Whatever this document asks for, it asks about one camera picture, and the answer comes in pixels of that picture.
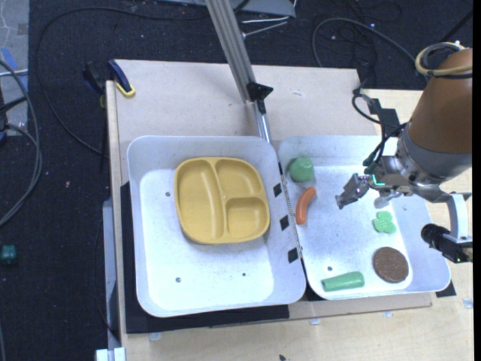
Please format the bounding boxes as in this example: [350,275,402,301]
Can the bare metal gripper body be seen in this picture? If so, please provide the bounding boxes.
[361,155,419,199]

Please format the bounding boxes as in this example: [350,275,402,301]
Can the green broccoli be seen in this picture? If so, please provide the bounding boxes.
[372,211,397,235]

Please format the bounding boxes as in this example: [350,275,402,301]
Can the orange sausage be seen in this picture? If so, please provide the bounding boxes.
[295,187,318,226]

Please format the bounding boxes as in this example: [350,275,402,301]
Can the white plastic tray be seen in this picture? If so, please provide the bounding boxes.
[277,135,452,302]
[126,135,307,319]

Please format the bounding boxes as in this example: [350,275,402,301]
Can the green cup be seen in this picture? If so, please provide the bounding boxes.
[288,156,316,184]

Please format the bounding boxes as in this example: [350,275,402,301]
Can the thin black and white rod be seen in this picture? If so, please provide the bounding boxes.
[278,159,304,265]

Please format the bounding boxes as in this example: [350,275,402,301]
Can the brown round biscuit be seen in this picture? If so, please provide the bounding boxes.
[371,246,410,284]

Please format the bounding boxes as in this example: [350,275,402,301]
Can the green cylinder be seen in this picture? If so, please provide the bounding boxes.
[320,271,366,293]

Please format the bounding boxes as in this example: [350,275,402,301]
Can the yellow divided plate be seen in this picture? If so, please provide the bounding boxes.
[173,156,272,246]

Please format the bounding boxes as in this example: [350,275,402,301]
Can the brown cardboard board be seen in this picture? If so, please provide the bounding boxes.
[112,59,433,321]

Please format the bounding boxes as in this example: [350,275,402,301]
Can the black cylinder on white bracket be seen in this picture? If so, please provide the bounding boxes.
[420,192,473,265]

